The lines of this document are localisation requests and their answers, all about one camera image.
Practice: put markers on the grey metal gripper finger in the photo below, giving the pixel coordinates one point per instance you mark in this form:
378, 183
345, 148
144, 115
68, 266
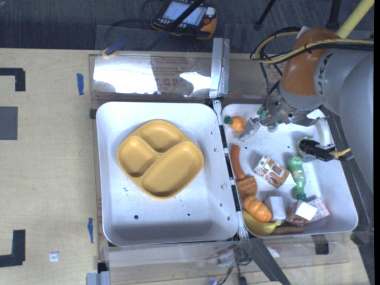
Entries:
250, 128

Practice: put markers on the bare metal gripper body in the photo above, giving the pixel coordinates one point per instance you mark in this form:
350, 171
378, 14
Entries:
279, 111

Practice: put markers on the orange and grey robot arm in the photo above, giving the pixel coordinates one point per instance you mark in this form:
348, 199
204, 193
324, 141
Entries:
341, 79

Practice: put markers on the orange carrot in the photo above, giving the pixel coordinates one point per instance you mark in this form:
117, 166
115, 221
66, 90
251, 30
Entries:
237, 124

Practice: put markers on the orange sausage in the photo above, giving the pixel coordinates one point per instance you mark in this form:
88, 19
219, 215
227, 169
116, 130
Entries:
237, 162

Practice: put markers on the orange and white carton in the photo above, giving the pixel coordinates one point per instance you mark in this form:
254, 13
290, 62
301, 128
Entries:
270, 171
308, 212

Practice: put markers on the brown waffle biscuit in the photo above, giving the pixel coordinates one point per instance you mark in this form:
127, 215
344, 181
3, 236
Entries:
247, 186

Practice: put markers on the green plastic bottle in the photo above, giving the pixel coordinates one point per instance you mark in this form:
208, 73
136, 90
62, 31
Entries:
298, 175

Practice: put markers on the orange bread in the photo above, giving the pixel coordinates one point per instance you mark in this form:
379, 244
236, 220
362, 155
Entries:
257, 209

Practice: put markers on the white cup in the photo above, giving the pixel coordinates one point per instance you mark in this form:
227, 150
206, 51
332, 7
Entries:
276, 208

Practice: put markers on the white plastic tray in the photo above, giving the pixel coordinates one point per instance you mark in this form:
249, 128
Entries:
166, 218
326, 188

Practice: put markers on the yellow divided plate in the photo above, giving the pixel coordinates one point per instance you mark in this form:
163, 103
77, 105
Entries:
161, 159

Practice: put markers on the yellow banana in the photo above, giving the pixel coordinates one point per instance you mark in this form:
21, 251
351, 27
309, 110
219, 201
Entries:
257, 226

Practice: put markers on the brown sausage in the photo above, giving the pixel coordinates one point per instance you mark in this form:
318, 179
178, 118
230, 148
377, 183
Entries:
287, 230

